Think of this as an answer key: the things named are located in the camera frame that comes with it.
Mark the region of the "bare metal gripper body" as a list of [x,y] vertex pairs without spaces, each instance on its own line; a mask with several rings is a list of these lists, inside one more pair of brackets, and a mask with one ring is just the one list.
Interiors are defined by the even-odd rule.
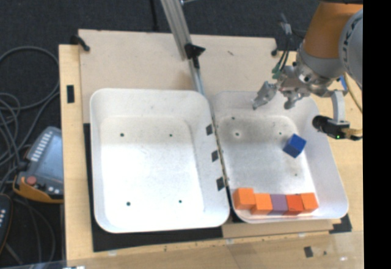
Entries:
[[328,78],[313,71],[306,65],[285,65],[276,68],[276,88],[284,97],[308,97],[315,94],[328,96],[328,87],[335,78]]

